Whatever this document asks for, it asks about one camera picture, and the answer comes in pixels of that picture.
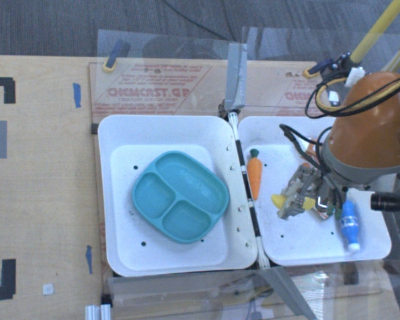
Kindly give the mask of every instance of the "toy carrot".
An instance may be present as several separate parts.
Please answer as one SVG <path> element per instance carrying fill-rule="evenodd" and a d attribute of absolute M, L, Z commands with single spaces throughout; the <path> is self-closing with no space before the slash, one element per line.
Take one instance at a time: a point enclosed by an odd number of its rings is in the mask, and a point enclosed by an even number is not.
<path fill-rule="evenodd" d="M 258 198 L 262 176 L 262 162 L 258 159 L 258 154 L 257 149 L 251 149 L 252 158 L 247 163 L 247 177 L 249 178 L 253 200 Z"/>

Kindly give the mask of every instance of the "divided plate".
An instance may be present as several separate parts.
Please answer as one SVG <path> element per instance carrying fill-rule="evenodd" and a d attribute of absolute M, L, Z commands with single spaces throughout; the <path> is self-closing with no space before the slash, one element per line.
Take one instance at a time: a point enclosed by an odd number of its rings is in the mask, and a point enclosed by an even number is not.
<path fill-rule="evenodd" d="M 179 151 L 154 160 L 132 190 L 135 208 L 158 230 L 180 243 L 204 237 L 229 202 L 227 186 L 206 166 Z"/>

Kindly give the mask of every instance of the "white tray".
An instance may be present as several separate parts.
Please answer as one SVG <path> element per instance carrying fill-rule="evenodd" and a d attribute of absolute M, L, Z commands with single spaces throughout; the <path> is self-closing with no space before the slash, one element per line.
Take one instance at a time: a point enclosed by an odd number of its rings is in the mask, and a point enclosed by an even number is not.
<path fill-rule="evenodd" d="M 210 116 L 112 115 L 99 125 L 107 259 L 126 277 L 244 269 L 257 257 L 237 149 L 227 122 Z M 148 224 L 131 201 L 133 184 L 156 157 L 182 151 L 214 172 L 230 203 L 202 241 L 177 243 Z"/>
<path fill-rule="evenodd" d="M 298 165 L 304 162 L 279 124 L 289 125 L 304 136 L 316 139 L 333 121 L 331 117 L 246 117 L 239 124 L 245 162 L 249 160 L 250 149 L 256 148 L 259 158 L 266 165 L 255 209 L 265 253 L 280 265 L 382 259 L 391 250 L 391 238 L 382 212 L 371 210 L 371 192 L 350 189 L 347 195 L 357 205 L 359 219 L 361 250 L 355 254 L 347 251 L 334 217 L 322 221 L 314 210 L 288 220 L 277 216 L 278 209 L 272 203 L 271 195 L 279 194 Z"/>

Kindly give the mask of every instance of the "blue bottle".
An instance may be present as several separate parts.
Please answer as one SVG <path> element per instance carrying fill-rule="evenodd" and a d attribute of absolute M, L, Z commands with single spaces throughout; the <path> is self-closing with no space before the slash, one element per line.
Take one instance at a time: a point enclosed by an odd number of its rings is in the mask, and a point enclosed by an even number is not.
<path fill-rule="evenodd" d="M 347 200 L 342 206 L 342 214 L 339 223 L 341 225 L 341 232 L 348 240 L 348 250 L 356 253 L 360 250 L 360 244 L 357 240 L 359 233 L 359 222 L 354 210 L 354 203 Z"/>

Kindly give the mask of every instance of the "black tape marking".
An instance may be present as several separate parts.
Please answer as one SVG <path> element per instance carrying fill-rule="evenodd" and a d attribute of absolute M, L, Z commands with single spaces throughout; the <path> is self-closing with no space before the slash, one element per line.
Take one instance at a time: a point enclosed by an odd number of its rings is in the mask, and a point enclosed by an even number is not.
<path fill-rule="evenodd" d="M 0 77 L 0 87 L 4 89 L 4 104 L 16 103 L 16 83 L 12 77 Z"/>
<path fill-rule="evenodd" d="M 16 294 L 16 259 L 1 261 L 0 300 L 13 299 Z"/>
<path fill-rule="evenodd" d="M 239 156 L 240 166 L 244 166 L 245 165 L 245 160 L 243 158 L 243 150 L 241 149 L 240 140 L 235 140 L 235 146 L 237 148 L 237 155 Z"/>
<path fill-rule="evenodd" d="M 253 230 L 255 232 L 255 237 L 259 237 L 259 236 L 261 236 L 261 232 L 259 230 L 258 218 L 256 217 L 255 208 L 250 207 L 249 210 L 251 212 L 252 225 L 253 225 Z"/>
<path fill-rule="evenodd" d="M 92 123 L 91 124 L 91 134 L 98 134 L 98 123 Z"/>
<path fill-rule="evenodd" d="M 243 175 L 243 182 L 245 184 L 247 198 L 248 198 L 248 200 L 253 200 L 247 172 L 242 172 L 242 175 Z"/>

